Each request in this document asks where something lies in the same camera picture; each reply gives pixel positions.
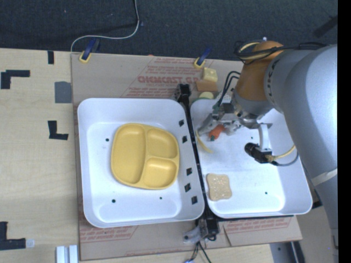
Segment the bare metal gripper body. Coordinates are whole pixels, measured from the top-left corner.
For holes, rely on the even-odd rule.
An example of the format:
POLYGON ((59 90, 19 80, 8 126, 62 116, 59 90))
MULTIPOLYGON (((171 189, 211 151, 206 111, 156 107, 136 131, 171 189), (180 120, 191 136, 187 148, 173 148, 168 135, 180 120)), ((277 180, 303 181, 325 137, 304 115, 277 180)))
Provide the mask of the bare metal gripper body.
POLYGON ((219 123, 238 121, 248 129, 257 129, 258 121, 272 109, 268 102, 225 102, 216 103, 212 114, 218 115, 219 123))

